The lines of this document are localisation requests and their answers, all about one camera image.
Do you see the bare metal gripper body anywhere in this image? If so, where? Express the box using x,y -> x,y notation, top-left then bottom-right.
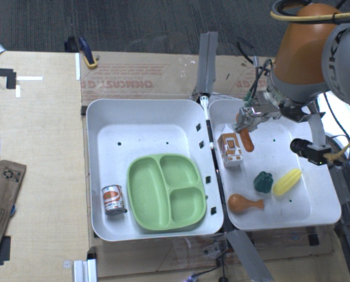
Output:
241,89 -> 285,121

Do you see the orange and white carton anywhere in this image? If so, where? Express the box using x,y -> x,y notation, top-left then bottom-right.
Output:
217,125 -> 244,169

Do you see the dark green pepper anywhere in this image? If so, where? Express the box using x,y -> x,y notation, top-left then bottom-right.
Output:
253,170 -> 274,194

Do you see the yellow corn cob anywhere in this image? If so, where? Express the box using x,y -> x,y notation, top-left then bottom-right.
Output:
272,167 -> 303,197

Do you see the orange-brown chicken drumstick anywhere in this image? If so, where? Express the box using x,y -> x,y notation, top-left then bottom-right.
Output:
227,193 -> 265,216

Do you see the white plastic tray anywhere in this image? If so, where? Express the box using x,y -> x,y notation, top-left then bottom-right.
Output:
85,98 -> 225,243
207,98 -> 342,232

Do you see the brown cardboard board red print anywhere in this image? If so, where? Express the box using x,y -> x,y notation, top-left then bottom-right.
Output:
79,51 -> 341,279

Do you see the green divided plate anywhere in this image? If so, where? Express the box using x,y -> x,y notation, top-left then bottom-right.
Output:
126,153 -> 208,233

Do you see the orange and white can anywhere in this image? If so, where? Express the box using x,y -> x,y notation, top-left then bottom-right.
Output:
101,184 -> 127,216

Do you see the brown paper package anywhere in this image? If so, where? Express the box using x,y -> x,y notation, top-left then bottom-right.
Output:
0,156 -> 28,276

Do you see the black cylinder on white bracket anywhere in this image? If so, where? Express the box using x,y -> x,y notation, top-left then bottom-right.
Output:
289,100 -> 332,166

